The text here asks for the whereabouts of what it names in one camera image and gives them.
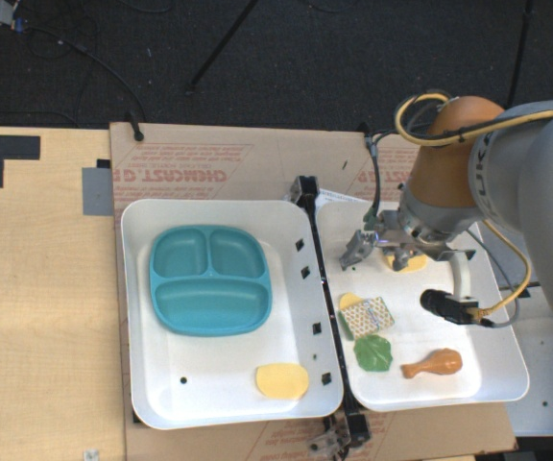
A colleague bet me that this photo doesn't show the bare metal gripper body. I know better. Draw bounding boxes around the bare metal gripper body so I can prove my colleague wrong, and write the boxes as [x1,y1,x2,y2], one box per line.
[374,209,452,260]

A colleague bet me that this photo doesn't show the yellow flat round slice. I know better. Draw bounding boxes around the yellow flat round slice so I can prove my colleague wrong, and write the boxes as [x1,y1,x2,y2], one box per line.
[384,252,429,275]

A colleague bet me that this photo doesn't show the thin black rod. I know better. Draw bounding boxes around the thin black rod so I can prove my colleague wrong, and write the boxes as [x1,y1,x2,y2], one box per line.
[303,194,362,418]

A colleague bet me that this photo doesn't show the white printed paper label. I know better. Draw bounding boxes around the white printed paper label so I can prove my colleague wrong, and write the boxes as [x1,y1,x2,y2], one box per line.
[316,188,370,206]

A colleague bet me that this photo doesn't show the yellow patterned packet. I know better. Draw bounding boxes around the yellow patterned packet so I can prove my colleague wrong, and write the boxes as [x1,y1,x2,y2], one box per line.
[339,296,397,341]

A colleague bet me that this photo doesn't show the green lettuce leaf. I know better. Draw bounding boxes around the green lettuce leaf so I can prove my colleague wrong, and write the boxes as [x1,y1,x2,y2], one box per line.
[352,334,395,374]

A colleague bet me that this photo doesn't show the brown chicken drumstick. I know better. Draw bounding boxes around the brown chicken drumstick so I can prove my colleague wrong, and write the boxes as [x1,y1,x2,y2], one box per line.
[400,348,465,380]

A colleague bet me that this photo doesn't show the brown cardboard board red print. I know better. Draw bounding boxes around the brown cardboard board red print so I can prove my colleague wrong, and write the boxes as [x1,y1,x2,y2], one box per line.
[108,121,519,461]

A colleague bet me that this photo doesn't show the white plastic tray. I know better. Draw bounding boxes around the white plastic tray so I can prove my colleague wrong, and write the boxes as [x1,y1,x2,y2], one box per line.
[316,194,531,414]
[120,198,346,431]

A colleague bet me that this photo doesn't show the large yellow cheese slice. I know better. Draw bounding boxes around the large yellow cheese slice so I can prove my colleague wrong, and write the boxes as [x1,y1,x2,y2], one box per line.
[255,362,311,401]

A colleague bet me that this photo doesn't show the blue divided plate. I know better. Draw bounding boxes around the blue divided plate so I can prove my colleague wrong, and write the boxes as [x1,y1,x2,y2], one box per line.
[149,224,274,338]

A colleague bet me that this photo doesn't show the black cylinder on white bracket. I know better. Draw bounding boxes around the black cylinder on white bracket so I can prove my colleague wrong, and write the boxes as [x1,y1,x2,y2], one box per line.
[419,249,481,327]

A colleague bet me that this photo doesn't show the black block with thin wires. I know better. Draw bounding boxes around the black block with thin wires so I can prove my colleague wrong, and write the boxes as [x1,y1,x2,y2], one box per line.
[342,412,370,449]
[289,175,320,206]

